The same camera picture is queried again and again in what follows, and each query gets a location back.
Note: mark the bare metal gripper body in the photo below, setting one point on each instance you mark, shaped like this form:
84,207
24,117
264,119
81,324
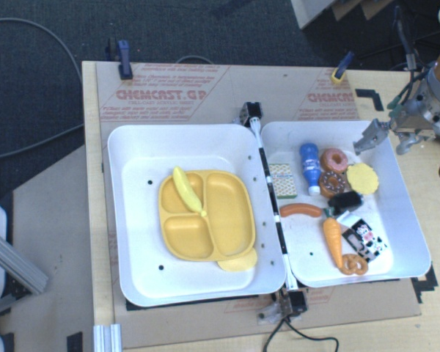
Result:
414,119

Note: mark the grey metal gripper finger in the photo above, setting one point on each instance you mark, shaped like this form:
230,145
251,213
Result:
406,143
370,138

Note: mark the yellow scalloped round biscuit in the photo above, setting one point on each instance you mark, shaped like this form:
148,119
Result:
363,178

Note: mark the pink doughnut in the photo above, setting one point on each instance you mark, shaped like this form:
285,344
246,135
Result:
329,165

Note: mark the blue bottle with white cap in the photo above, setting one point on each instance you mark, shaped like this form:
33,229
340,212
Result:
309,163

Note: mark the brown chocolate doughnut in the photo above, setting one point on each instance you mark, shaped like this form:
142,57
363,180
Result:
328,191

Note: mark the black can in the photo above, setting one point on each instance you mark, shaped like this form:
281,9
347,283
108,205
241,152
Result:
344,202

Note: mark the white plastic tray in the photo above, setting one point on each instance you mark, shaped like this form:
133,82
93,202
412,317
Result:
399,233
139,233

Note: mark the orange sausage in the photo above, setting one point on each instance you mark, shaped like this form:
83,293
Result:
300,210

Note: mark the cow print milk carton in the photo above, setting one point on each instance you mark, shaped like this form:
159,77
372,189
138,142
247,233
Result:
366,238

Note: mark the orange carrot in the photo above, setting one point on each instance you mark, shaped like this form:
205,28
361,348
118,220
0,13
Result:
332,235

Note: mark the thin black and white rod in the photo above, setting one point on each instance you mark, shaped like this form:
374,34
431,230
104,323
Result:
275,211

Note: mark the brown pretzel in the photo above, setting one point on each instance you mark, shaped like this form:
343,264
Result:
346,268

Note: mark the yellow divided plate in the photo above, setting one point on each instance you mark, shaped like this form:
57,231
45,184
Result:
227,215

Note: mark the plain yellow round biscuit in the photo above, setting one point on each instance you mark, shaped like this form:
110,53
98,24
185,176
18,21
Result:
242,264

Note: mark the yellow banana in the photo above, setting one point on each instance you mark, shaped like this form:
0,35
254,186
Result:
185,189

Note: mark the brown cardboard board red print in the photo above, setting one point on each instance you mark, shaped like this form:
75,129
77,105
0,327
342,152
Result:
161,97

